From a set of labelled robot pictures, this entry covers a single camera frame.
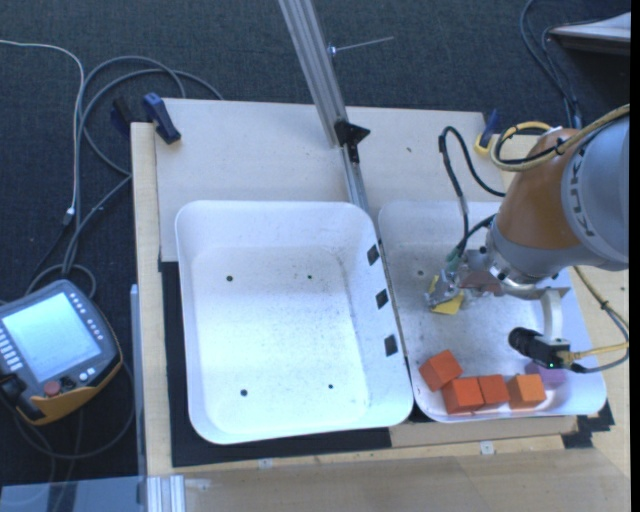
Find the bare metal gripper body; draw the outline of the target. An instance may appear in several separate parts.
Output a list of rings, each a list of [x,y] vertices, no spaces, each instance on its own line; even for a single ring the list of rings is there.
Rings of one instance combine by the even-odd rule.
[[[466,250],[460,262],[469,266],[467,288],[462,290],[471,297],[517,295],[523,291],[523,285],[512,278],[506,261],[487,247]]]

